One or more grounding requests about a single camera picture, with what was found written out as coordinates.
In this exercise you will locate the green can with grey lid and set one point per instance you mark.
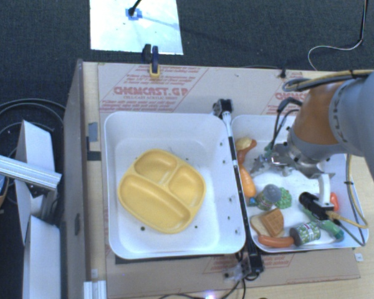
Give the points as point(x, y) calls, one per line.
point(267, 197)

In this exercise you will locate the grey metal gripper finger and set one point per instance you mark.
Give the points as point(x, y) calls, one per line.
point(264, 158)
point(257, 168)

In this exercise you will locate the tan bread slice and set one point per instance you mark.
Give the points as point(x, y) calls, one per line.
point(257, 224)

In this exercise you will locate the small red orange toy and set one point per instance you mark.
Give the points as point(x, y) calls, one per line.
point(334, 201)

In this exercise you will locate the green peas can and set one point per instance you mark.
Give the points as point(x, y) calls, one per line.
point(306, 234)

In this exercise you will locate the orange carrot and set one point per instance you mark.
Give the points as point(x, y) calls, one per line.
point(248, 182)

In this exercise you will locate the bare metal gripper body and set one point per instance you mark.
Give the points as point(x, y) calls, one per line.
point(302, 164)

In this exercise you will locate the yellow divided plate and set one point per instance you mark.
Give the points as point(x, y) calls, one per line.
point(156, 195)

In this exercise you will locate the thin black and white rod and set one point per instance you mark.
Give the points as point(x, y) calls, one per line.
point(237, 170)

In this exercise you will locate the small blue toy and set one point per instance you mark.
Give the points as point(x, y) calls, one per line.
point(252, 202)

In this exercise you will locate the brown waffle biscuit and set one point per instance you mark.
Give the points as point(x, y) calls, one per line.
point(273, 221)

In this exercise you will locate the orange red toy pepper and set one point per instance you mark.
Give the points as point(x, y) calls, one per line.
point(245, 153)

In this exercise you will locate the pale yellow toy food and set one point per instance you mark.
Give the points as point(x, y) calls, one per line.
point(243, 142)

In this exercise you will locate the green bottle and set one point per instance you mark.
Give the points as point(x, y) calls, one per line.
point(329, 227)

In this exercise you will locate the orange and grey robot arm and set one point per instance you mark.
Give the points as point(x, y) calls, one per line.
point(346, 111)

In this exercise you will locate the orange sausage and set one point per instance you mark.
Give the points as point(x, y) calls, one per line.
point(275, 241)

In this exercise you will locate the black cylinder on white bracket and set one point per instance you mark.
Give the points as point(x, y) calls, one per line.
point(313, 204)

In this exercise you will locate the white plastic tray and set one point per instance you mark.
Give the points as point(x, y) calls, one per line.
point(299, 182)
point(162, 126)

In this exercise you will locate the brown cardboard board red print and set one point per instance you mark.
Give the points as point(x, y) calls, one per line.
point(190, 89)

